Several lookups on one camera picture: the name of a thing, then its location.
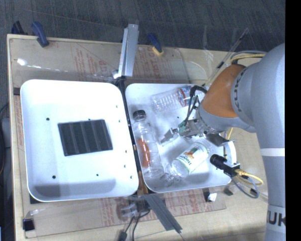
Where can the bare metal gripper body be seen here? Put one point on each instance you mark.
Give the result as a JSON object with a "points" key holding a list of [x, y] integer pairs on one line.
{"points": [[191, 129]]}

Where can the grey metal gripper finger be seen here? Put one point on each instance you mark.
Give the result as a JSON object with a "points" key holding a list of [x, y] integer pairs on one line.
{"points": [[166, 138], [173, 132]]}

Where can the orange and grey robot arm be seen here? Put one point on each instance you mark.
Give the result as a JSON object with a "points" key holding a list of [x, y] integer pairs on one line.
{"points": [[266, 97]]}

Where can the white plastic tray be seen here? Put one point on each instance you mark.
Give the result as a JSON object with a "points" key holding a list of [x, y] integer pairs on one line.
{"points": [[170, 124], [72, 97]]}

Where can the clear bottle with black cap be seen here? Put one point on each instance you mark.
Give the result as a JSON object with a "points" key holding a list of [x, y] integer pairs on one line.
{"points": [[146, 147]]}

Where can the clear bottle, white green label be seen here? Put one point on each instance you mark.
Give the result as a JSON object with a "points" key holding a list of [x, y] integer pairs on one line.
{"points": [[190, 159]]}

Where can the clear bottle with red label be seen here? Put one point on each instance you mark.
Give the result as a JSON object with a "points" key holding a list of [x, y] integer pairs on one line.
{"points": [[166, 101]]}

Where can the black ribbed rectangular pad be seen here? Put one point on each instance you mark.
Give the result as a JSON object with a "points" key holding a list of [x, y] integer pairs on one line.
{"points": [[85, 137]]}

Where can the brown cardboard board, red print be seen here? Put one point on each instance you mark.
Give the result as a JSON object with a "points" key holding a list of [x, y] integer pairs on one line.
{"points": [[90, 59]]}

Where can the black cylinder on white bracket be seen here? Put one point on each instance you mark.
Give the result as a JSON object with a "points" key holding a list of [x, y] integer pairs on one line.
{"points": [[228, 168]]}

